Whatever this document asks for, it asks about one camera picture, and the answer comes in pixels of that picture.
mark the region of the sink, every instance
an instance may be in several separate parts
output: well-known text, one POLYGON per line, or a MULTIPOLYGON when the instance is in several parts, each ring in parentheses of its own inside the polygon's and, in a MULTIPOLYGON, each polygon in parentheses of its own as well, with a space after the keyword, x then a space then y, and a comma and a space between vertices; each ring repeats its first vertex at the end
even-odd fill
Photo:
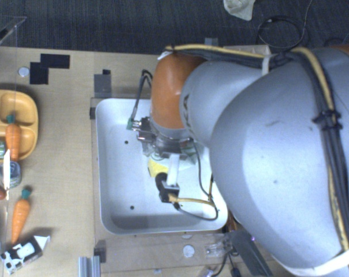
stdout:
MULTIPOLYGON (((126 129, 134 99, 105 99, 96 107, 99 191, 101 221, 113 234, 178 233, 215 231, 227 221, 226 203, 213 184, 213 200, 219 210, 216 220, 208 221, 177 211, 171 203, 162 203, 155 178, 148 171, 148 157, 136 132, 126 129)), ((150 101, 140 100, 136 119, 148 116, 150 101)), ((208 152, 199 145, 202 184, 206 190, 211 176, 208 152)), ((198 165, 179 170, 179 197, 206 200, 198 181, 198 165)), ((183 203, 183 210, 213 218, 214 208, 206 204, 183 203)))

